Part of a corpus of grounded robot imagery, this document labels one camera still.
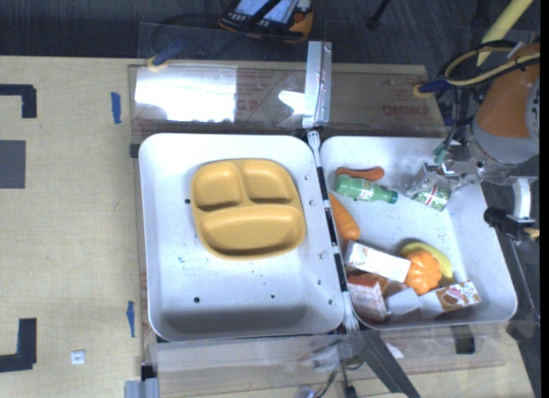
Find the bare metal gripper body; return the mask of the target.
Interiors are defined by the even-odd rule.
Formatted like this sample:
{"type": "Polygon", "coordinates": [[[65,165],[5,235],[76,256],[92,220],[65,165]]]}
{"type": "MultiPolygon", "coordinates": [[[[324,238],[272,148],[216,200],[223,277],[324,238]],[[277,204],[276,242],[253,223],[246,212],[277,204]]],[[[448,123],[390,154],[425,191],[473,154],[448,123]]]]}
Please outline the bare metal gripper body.
{"type": "Polygon", "coordinates": [[[476,146],[450,146],[443,158],[440,171],[445,177],[462,176],[467,185],[477,184],[483,179],[487,162],[486,154],[476,146]]]}

